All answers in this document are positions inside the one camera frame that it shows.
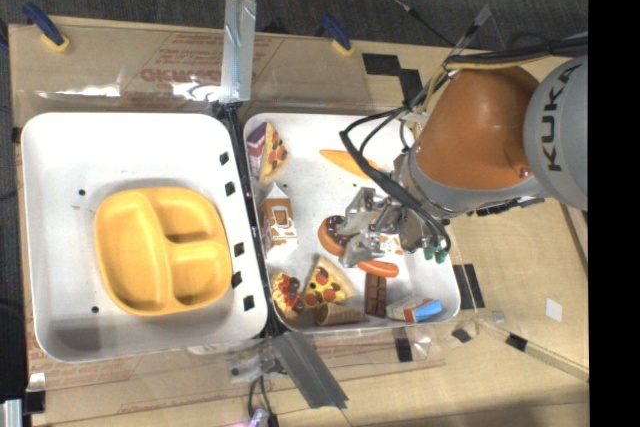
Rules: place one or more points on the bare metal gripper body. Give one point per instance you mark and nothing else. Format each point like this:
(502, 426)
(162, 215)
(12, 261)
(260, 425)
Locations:
(412, 230)

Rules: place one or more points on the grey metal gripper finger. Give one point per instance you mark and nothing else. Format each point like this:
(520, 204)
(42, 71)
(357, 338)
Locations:
(361, 210)
(367, 246)

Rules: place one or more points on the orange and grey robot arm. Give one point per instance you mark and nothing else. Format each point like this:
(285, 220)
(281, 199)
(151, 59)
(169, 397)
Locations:
(475, 130)

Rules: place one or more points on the white and orange packet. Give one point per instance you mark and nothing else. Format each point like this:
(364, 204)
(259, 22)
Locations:
(391, 245)

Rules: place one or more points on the red sausage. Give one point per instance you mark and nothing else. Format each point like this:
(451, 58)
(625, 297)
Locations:
(380, 268)

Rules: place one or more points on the brown chocolate doughnut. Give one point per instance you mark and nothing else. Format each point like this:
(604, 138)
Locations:
(327, 235)

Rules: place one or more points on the white plastic tray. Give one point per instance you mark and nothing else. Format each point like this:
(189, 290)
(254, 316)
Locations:
(320, 195)
(60, 215)

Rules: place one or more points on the brown chocolate bar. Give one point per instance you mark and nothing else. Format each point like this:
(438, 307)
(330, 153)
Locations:
(375, 295)

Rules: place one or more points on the orange carrot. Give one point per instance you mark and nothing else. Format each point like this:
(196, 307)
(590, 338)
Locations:
(345, 161)

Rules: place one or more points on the toy pizza slice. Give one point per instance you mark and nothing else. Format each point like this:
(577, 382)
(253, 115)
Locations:
(325, 285)
(286, 295)
(275, 155)

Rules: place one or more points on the brown ice cream cone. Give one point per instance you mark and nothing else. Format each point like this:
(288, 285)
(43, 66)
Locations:
(337, 315)

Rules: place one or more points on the white blue and orange carton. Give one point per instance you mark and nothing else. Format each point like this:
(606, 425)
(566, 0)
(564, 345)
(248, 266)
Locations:
(415, 309)

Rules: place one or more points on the purple and white carton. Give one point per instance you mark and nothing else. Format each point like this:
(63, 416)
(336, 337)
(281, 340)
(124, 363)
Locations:
(255, 150)

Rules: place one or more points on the brown cardboard board red print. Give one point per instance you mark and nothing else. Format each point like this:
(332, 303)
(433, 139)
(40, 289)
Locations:
(310, 65)

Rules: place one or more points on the yellow divided plate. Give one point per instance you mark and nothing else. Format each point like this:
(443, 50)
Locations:
(130, 255)

